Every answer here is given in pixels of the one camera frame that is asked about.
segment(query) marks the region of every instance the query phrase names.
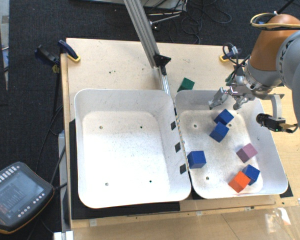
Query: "blue cube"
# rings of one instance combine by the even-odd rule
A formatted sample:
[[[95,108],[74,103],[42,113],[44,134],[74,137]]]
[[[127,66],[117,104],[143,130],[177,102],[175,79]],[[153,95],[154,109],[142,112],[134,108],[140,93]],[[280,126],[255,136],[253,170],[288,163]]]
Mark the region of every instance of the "blue cube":
[[[206,164],[204,151],[192,151],[188,154],[190,169],[202,168]]]
[[[210,137],[215,139],[217,142],[221,142],[224,139],[225,135],[228,133],[229,128],[227,128],[221,122],[218,122],[214,127],[213,131],[210,133]]]
[[[227,125],[233,118],[234,118],[234,116],[232,116],[232,114],[227,109],[224,109],[214,119],[214,122],[216,122],[216,123],[221,122],[222,124]]]
[[[251,165],[246,166],[242,172],[251,179],[249,185],[252,185],[254,182],[256,182],[260,175],[260,171]]]

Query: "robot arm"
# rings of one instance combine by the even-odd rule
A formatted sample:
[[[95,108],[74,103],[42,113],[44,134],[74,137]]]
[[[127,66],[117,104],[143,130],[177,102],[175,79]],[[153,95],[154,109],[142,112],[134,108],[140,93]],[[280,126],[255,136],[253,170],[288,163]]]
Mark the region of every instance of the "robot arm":
[[[265,24],[255,23],[255,19],[271,15]],[[232,96],[236,103],[235,110],[242,104],[255,98],[271,100],[273,114],[259,115],[257,121],[274,131],[292,132],[285,124],[280,113],[280,98],[283,96],[269,94],[275,87],[285,85],[292,90],[295,115],[300,127],[300,20],[288,14],[263,13],[251,19],[251,25],[264,29],[261,31],[251,56],[245,65],[238,65],[234,70],[228,91],[222,88],[210,101],[210,109],[225,101],[225,96]]]

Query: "dark floor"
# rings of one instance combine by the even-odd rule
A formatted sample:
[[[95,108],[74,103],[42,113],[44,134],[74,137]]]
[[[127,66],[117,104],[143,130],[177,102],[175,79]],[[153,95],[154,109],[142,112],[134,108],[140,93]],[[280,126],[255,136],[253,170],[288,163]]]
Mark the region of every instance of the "dark floor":
[[[259,30],[249,25],[251,17],[278,10],[288,0],[192,1],[188,7],[192,20],[189,14],[182,13],[173,21],[162,22],[159,31],[154,31],[156,41],[202,45],[231,42],[242,49],[240,57],[244,58],[253,49],[259,34]],[[300,19],[300,0],[295,0],[284,13]],[[35,169],[52,117],[56,78],[48,66],[35,59],[37,46],[42,44],[51,53],[58,54],[56,43],[60,39],[137,41],[138,36],[123,5],[69,0],[0,0],[0,29],[2,46],[9,46],[8,91],[6,104],[0,105],[0,169],[16,161]],[[6,61],[2,61],[1,67],[6,67]],[[3,77],[2,71],[0,88],[4,89]],[[56,133],[61,132],[62,114],[52,128]],[[49,180],[57,160],[57,137],[49,133],[37,173]],[[56,196],[42,215],[54,232],[61,230],[59,209]],[[10,236],[0,235],[0,239],[26,239],[33,226],[31,223]],[[31,239],[51,239],[51,233],[39,223]]]

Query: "black mark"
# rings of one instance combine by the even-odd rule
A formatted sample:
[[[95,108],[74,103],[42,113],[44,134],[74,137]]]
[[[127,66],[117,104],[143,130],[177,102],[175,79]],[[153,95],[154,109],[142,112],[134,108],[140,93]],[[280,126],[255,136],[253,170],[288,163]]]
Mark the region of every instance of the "black mark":
[[[175,147],[175,152],[178,152],[181,149],[181,144],[177,143],[174,147]]]
[[[185,172],[186,172],[186,165],[183,164],[183,165],[180,166],[180,174],[183,174]]]
[[[175,121],[171,123],[171,130],[174,130],[174,128],[176,127],[176,123]]]

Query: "green cube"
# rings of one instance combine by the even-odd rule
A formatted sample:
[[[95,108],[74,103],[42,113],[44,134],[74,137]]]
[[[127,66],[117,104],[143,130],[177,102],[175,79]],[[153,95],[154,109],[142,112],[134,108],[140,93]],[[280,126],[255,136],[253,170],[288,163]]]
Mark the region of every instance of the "green cube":
[[[193,82],[187,78],[183,78],[182,84],[179,87],[178,92],[181,90],[192,90],[194,84],[195,84],[195,82]]]

